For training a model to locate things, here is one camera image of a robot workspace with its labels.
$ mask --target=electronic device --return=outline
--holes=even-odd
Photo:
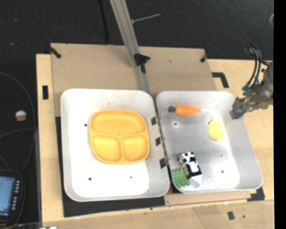
[[[0,228],[17,224],[24,197],[25,182],[22,173],[0,170]]]

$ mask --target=yellow plate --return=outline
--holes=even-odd
[[[100,110],[92,115],[89,132],[94,155],[105,163],[134,163],[149,155],[147,125],[135,111]]]

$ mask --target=small pink object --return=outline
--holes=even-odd
[[[27,113],[24,110],[19,110],[15,114],[17,121],[25,121],[27,118]]]

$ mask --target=black floor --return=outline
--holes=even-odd
[[[134,20],[161,14],[134,24],[140,46],[204,48],[209,58],[247,59],[244,46],[253,42],[264,59],[273,58],[274,0],[126,1]],[[109,0],[0,0],[0,136],[38,127],[35,55],[51,42],[121,45]],[[28,113],[25,122],[15,120],[20,109]],[[0,139],[0,156],[11,169],[23,169],[32,138],[32,130],[23,130]],[[30,223],[38,221],[34,150],[24,175],[20,223]]]

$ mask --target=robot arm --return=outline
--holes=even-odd
[[[255,69],[252,77],[243,87],[244,98],[236,98],[230,111],[232,119],[243,117],[247,112],[256,109],[267,109],[269,105],[273,105],[273,66],[274,61],[270,64],[262,61],[261,52],[253,45],[248,45],[245,51],[255,58]],[[261,70],[261,64],[267,66],[266,69]],[[264,73],[261,83],[258,82],[260,71]]]

